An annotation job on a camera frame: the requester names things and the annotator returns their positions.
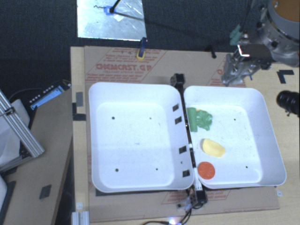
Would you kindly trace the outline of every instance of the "dark fabric background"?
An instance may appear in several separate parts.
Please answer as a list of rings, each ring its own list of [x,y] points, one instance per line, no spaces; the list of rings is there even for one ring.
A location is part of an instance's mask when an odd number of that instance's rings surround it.
[[[148,48],[232,52],[229,33],[245,0],[142,0]],[[256,0],[246,27],[255,27]],[[137,47],[138,42],[77,38],[76,0],[0,0],[0,89],[14,92],[70,79],[70,47]]]

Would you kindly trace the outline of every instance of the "cardboard sheet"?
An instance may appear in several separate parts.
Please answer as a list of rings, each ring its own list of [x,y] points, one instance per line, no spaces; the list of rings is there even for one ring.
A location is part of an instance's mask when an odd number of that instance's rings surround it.
[[[143,61],[135,58],[137,49],[85,47],[85,103],[88,149],[89,211],[92,223],[182,216],[177,204],[187,197],[185,191],[104,194],[95,189],[91,181],[90,120],[88,91],[93,83],[152,83],[168,84],[175,73],[185,74],[185,87],[223,86],[226,53],[217,53],[213,59],[209,52],[182,52],[146,50]],[[279,209],[274,187],[211,190],[208,203],[196,214],[228,213]]]

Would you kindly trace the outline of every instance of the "yellow sponge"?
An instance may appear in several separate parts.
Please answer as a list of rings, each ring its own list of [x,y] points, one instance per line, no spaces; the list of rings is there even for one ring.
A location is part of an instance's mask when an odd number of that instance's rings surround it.
[[[205,153],[217,158],[222,157],[225,153],[224,147],[208,138],[204,139],[202,148]]]

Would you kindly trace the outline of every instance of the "wooden table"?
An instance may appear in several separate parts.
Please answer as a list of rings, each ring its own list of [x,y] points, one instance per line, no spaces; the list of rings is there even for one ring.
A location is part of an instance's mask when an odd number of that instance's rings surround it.
[[[16,183],[4,225],[55,224],[72,153],[71,90],[37,109],[31,132],[45,152],[5,177]],[[40,199],[44,187],[50,193]]]
[[[84,49],[71,49],[73,100],[76,102],[76,92],[84,88]],[[286,83],[280,83],[278,70],[293,70],[295,75],[286,75]],[[287,117],[284,109],[276,103],[276,97],[283,90],[299,92],[299,68],[273,64],[269,71],[259,71],[253,76],[253,81],[245,79],[247,87],[259,90],[266,101],[270,119],[277,138],[279,149],[285,164],[287,180],[277,189],[282,193],[279,197],[279,210],[263,210],[255,212],[238,212],[214,215],[191,216],[188,225],[286,225],[297,224],[300,221],[300,158],[299,158],[299,118],[291,114]],[[77,108],[77,113],[85,113],[85,103]],[[74,122],[74,159],[75,159],[75,201],[77,211],[89,210],[88,168],[86,153],[86,131],[80,122]],[[169,218],[156,220],[168,221]],[[117,222],[102,222],[99,225],[141,225],[147,220],[130,220]]]

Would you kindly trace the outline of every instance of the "aluminum foil sheet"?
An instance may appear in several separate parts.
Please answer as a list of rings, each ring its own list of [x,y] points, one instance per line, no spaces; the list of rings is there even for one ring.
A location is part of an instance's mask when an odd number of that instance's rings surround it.
[[[147,37],[142,0],[77,0],[79,38],[139,41]]]

